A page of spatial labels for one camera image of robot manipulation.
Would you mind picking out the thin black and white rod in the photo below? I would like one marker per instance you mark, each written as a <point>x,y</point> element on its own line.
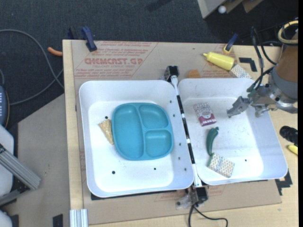
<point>183,117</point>

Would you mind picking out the white plastic tray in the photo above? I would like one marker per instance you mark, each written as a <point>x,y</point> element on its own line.
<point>243,136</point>
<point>132,176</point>

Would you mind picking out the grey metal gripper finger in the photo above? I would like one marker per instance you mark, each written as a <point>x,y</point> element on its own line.
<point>237,106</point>
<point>260,112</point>

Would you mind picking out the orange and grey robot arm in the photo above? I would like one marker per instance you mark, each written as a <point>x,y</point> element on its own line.
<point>287,63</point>

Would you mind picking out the pink and white carton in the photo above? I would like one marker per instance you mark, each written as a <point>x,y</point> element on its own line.
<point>204,114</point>

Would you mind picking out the orange patterned white carton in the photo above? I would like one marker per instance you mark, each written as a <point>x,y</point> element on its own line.
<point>222,165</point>
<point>239,72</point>

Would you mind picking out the brown cardboard board red print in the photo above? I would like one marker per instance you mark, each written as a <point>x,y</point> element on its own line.
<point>146,58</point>

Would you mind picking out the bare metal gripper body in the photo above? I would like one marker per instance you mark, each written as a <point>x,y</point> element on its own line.
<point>262,99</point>

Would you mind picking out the blue divided plate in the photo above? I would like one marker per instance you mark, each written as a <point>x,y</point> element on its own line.
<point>129,131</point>

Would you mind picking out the orange sausage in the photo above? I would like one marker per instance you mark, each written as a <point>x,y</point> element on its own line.
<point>55,52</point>

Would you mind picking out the yellow squeeze bottle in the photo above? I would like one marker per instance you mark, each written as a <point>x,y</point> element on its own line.
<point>221,60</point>

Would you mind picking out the white ball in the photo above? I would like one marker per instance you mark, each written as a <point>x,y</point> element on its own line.
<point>222,9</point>

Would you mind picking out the tan pizza slice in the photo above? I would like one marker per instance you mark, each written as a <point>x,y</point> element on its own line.
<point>107,130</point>

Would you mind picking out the green pepper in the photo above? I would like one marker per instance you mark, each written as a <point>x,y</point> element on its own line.
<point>210,139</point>

